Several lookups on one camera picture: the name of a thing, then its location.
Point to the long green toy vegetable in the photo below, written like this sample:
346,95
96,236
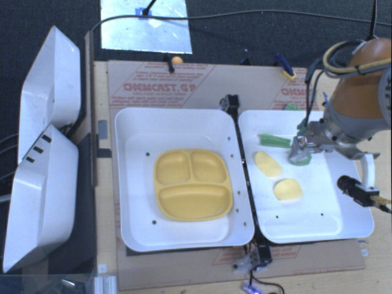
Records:
274,140

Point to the brown cardboard board red print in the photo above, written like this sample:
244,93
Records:
202,84

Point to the black cylinder on white bracket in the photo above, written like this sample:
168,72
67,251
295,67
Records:
355,188

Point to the yellow toy potato chip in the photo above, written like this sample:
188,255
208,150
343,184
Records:
288,189
268,164

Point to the thin black rod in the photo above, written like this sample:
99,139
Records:
246,170

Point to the white plastic tray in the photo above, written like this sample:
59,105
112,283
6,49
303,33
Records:
306,222
137,170

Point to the yellow divided plate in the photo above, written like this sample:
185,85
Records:
193,191

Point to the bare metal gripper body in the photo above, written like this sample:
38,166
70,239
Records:
321,136

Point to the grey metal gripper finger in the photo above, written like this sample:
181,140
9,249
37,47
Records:
295,150
307,153

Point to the green curved toy vegetable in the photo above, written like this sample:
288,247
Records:
301,162

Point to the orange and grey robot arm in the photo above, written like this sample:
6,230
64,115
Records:
358,96

